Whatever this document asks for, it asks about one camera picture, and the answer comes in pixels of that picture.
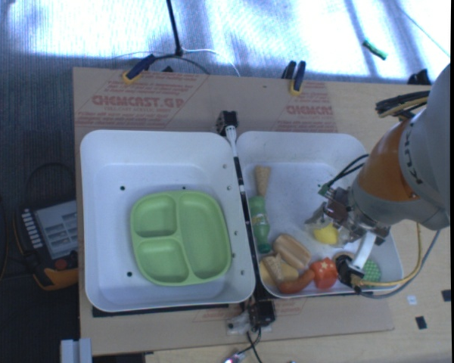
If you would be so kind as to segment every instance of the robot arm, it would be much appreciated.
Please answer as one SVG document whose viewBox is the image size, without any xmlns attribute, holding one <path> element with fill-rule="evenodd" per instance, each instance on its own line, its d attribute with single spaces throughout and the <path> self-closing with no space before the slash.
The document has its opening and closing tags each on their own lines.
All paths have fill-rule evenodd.
<svg viewBox="0 0 454 363">
<path fill-rule="evenodd" d="M 354 260 L 340 261 L 340 280 L 351 284 L 374 244 L 404 219 L 431 230 L 450 225 L 450 65 L 437 77 L 427 106 L 389 130 L 375 145 L 348 189 L 320 191 L 327 201 L 309 221 L 325 221 L 362 238 Z"/>
</svg>

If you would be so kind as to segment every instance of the table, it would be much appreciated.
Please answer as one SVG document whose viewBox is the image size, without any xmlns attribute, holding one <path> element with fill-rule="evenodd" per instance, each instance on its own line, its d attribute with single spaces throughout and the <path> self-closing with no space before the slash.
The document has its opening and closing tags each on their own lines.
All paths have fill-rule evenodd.
<svg viewBox="0 0 454 363">
<path fill-rule="evenodd" d="M 236 110 L 238 134 L 248 130 L 347 133 L 369 152 L 396 123 L 393 117 L 379 119 L 375 102 L 421 90 L 410 85 L 305 82 L 302 95 L 294 97 L 283 79 L 145 72 L 127 86 L 119 70 L 76 68 L 73 73 L 81 337 L 91 339 L 93 355 L 154 352 L 146 356 L 148 363 L 223 361 L 245 348 L 247 340 L 225 332 L 225 320 L 237 314 L 237 307 L 92 314 L 82 262 L 82 137 L 94 129 L 213 131 L 221 110 Z M 416 262 L 415 224 L 394 225 L 392 235 L 406 275 Z M 422 230 L 424 251 L 433 236 L 434 232 Z M 400 294 L 381 300 L 361 296 L 282 300 L 286 302 L 279 305 L 280 315 L 263 334 L 257 351 L 265 363 L 451 361 L 450 289 L 450 229 L 446 228 L 419 276 Z M 423 318 L 426 327 L 420 329 L 417 318 Z M 244 361 L 257 360 L 249 352 Z"/>
</svg>

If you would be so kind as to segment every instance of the wooden cone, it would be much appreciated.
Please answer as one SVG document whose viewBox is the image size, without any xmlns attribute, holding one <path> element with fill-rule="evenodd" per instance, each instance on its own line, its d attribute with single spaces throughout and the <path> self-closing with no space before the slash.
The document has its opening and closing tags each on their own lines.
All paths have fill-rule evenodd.
<svg viewBox="0 0 454 363">
<path fill-rule="evenodd" d="M 256 176 L 257 194 L 261 197 L 266 197 L 267 184 L 271 175 L 271 167 L 256 166 L 254 171 Z"/>
</svg>

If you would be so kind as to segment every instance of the dark floor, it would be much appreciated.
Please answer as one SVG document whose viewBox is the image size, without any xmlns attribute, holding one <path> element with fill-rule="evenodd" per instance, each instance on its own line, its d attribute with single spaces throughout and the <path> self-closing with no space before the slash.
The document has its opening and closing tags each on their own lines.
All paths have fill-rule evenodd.
<svg viewBox="0 0 454 363">
<path fill-rule="evenodd" d="M 149 52 L 181 73 L 280 78 L 306 61 L 306 79 L 406 83 L 450 62 L 451 0 L 0 0 L 0 196 L 10 236 L 0 282 L 0 362 L 59 362 L 79 335 L 77 286 L 44 291 L 20 263 L 12 217 L 27 198 L 69 191 L 74 168 L 72 67 L 130 67 Z M 363 40 L 387 53 L 362 47 Z"/>
</svg>

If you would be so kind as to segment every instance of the green divided plate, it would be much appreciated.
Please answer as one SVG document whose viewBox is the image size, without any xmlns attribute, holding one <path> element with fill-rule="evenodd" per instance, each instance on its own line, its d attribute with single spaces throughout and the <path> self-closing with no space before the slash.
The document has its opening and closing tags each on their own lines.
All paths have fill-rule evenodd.
<svg viewBox="0 0 454 363">
<path fill-rule="evenodd" d="M 229 270 L 229 233 L 220 205 L 200 191 L 170 191 L 138 200 L 131 236 L 141 273 L 159 285 L 214 280 Z"/>
</svg>

